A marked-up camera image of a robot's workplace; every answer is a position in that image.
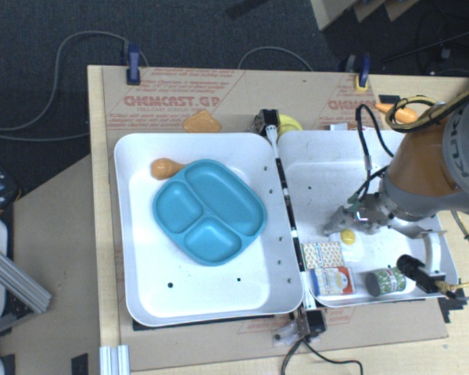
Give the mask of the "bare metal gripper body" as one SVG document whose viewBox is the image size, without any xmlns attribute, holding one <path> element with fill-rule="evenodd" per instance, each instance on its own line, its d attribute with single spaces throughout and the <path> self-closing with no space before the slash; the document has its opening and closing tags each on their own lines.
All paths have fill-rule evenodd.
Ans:
<svg viewBox="0 0 469 375">
<path fill-rule="evenodd" d="M 349 199 L 349 213 L 353 222 L 376 222 L 408 238 L 422 238 L 423 228 L 418 224 L 422 218 L 401 210 L 389 196 L 381 192 L 366 194 L 362 198 L 354 195 Z"/>
</svg>

